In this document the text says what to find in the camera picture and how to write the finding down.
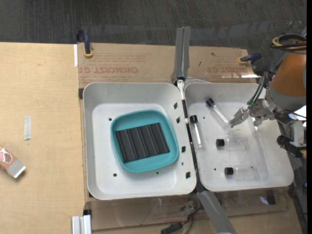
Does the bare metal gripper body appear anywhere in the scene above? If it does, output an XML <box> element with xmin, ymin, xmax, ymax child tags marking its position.
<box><xmin>248</xmin><ymin>98</ymin><xmax>281</xmax><ymax>122</ymax></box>

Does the clear bottle with black cap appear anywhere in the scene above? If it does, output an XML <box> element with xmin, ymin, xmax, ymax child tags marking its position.
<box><xmin>215</xmin><ymin>136</ymin><xmax>250</xmax><ymax>151</ymax></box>
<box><xmin>189</xmin><ymin>115</ymin><xmax>205</xmax><ymax>150</ymax></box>
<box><xmin>205</xmin><ymin>98</ymin><xmax>233</xmax><ymax>129</ymax></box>
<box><xmin>224</xmin><ymin>164</ymin><xmax>260</xmax><ymax>181</ymax></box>

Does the white plastic tray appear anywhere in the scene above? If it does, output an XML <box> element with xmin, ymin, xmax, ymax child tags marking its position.
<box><xmin>183</xmin><ymin>82</ymin><xmax>295</xmax><ymax>193</ymax></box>
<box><xmin>82</xmin><ymin>81</ymin><xmax>198</xmax><ymax>201</ymax></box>

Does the thin black and white rod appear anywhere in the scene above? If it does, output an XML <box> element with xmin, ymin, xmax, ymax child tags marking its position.
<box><xmin>177</xmin><ymin>79</ymin><xmax>200</xmax><ymax>181</ymax></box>

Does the black ribbed rack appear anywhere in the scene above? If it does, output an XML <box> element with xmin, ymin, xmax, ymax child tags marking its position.
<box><xmin>114</xmin><ymin>122</ymin><xmax>171</xmax><ymax>164</ymax></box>

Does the brown cardboard board, red print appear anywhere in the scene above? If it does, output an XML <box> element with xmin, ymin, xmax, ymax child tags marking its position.
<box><xmin>77</xmin><ymin>41</ymin><xmax>289</xmax><ymax>231</ymax></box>

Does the teal plate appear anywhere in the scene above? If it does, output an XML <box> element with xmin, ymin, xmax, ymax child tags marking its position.
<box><xmin>110</xmin><ymin>109</ymin><xmax>180</xmax><ymax>174</ymax></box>

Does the black cylinder on white bracket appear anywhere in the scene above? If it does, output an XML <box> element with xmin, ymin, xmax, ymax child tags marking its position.
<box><xmin>276</xmin><ymin>120</ymin><xmax>306</xmax><ymax>158</ymax></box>

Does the black block with thin wires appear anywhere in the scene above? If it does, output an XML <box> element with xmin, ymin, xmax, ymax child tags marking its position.
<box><xmin>160</xmin><ymin>222</ymin><xmax>184</xmax><ymax>234</ymax></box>

